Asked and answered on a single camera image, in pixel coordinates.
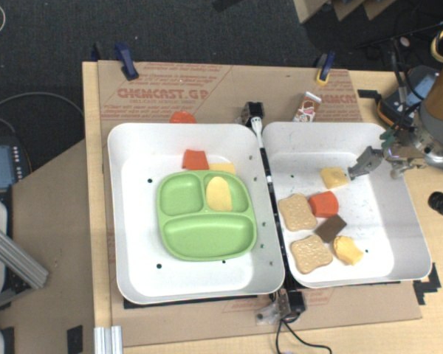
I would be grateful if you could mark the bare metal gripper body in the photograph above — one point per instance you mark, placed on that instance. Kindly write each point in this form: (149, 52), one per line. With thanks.
(409, 149)

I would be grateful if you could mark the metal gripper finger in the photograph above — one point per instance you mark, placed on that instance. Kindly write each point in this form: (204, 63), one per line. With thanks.
(365, 162)
(398, 169)

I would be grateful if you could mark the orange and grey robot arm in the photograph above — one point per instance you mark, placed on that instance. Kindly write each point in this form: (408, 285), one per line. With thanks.
(437, 101)

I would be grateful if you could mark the yellow toy cheese slice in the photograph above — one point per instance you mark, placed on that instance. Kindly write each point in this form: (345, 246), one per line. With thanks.
(333, 177)

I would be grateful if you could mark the orange toy food block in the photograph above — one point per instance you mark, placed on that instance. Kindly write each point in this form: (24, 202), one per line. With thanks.
(323, 204)

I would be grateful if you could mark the white plastic tray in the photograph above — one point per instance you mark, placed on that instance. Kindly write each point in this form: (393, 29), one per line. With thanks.
(384, 227)
(140, 212)

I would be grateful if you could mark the brown square toy biscuit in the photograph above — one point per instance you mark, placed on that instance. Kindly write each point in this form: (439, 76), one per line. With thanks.
(330, 228)

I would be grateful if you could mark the white and brown carton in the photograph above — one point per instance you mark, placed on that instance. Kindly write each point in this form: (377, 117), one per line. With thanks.
(307, 107)

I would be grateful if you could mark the tan toy bread slice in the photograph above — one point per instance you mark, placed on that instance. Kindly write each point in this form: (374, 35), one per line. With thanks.
(311, 254)
(297, 212)

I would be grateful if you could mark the yellow toy food chunk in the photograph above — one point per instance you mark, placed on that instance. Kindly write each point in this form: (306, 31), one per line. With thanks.
(347, 250)

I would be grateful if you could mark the thin black and white rod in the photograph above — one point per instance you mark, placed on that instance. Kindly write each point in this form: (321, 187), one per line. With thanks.
(268, 175)

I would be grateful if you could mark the pale yellow toy food slice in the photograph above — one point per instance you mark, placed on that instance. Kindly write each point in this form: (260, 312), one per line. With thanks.
(223, 167)

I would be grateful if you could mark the yellow oval toy food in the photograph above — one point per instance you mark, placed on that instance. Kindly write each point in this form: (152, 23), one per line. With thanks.
(219, 194)

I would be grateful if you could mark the brown cardboard board red print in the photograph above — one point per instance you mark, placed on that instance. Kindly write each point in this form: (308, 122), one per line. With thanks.
(214, 87)

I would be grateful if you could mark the orange toy food wedge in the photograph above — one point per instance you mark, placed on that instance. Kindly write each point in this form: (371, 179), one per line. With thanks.
(195, 159)

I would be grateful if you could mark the green divided plate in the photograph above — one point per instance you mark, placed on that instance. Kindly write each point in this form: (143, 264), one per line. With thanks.
(206, 234)

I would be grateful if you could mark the orange round toy food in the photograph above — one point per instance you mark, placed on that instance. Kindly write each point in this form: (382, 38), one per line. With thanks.
(182, 117)

